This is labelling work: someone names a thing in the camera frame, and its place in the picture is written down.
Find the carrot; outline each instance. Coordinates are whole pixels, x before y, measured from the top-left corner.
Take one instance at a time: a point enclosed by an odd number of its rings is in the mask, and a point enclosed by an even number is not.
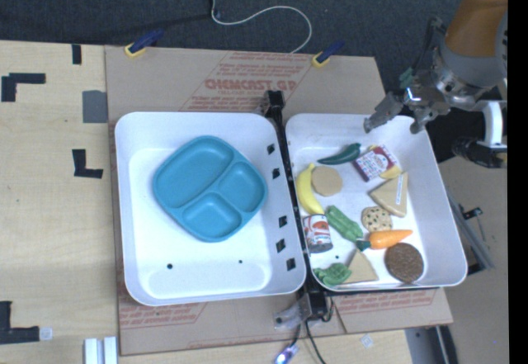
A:
[[[412,231],[410,229],[391,229],[391,230],[378,230],[372,232],[369,236],[370,247],[372,249],[382,249],[392,247],[399,241],[407,238]]]

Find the blue clamp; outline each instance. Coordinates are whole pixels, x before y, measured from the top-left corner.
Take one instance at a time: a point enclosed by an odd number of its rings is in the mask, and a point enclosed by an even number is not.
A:
[[[145,47],[155,44],[163,37],[163,30],[150,31],[125,47],[125,54],[134,59],[145,52]]]
[[[345,45],[344,41],[336,41],[330,47],[328,47],[326,50],[323,50],[319,53],[317,53],[312,58],[312,65],[315,68],[322,68],[325,64],[328,63],[330,60],[330,56],[332,54],[336,54],[343,46]]]

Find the red and white can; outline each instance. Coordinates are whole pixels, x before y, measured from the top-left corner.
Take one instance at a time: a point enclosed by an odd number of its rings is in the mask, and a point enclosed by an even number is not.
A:
[[[326,215],[309,215],[303,219],[304,237],[311,253],[324,253],[332,249],[332,238]]]

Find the blue divided plate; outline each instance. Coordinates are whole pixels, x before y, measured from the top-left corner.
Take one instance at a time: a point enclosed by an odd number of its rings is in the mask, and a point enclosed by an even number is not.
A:
[[[183,145],[158,168],[153,192],[189,233],[219,242],[236,234],[261,209],[267,186],[235,148],[206,135]]]

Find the tan round bread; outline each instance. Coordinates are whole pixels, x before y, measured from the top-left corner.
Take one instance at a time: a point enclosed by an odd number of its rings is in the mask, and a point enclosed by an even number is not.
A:
[[[363,209],[361,212],[361,223],[369,232],[378,230],[391,230],[393,219],[390,213],[380,206],[372,206]]]
[[[317,166],[312,171],[312,187],[322,196],[333,196],[343,188],[343,180],[336,169]]]
[[[410,243],[400,242],[387,248],[385,266],[399,281],[413,283],[423,274],[423,257]]]

